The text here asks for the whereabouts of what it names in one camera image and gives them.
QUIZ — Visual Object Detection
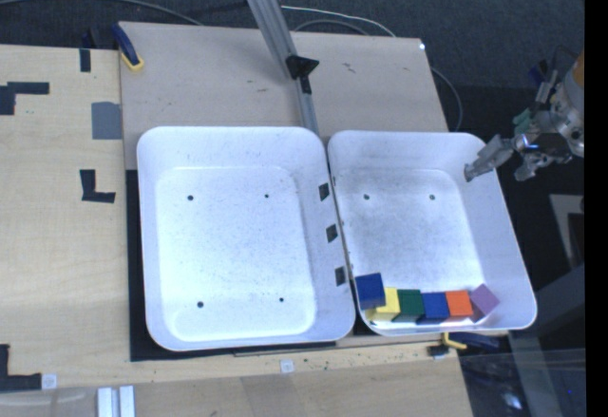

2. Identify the purple cube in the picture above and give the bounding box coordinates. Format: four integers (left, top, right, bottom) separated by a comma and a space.
468, 282, 502, 323

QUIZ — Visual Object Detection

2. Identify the white plastic tray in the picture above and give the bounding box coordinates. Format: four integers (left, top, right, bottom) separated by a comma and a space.
327, 129, 539, 337
136, 125, 357, 353

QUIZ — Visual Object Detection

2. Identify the pale wood board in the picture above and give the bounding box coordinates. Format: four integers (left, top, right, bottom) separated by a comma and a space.
117, 20, 510, 357

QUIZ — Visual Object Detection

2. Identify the orange cube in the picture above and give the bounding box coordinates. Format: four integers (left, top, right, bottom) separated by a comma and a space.
445, 290, 475, 320

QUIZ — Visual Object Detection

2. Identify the green cube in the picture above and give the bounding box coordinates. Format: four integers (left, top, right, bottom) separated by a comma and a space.
392, 289, 426, 324

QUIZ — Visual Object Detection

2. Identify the dark blue cube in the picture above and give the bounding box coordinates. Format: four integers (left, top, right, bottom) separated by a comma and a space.
354, 272, 387, 312

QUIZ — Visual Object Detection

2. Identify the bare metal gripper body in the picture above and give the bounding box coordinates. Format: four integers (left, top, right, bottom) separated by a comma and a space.
513, 108, 586, 165

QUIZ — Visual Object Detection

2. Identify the yellow cube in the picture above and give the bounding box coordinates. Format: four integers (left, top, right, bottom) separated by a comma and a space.
364, 287, 402, 323

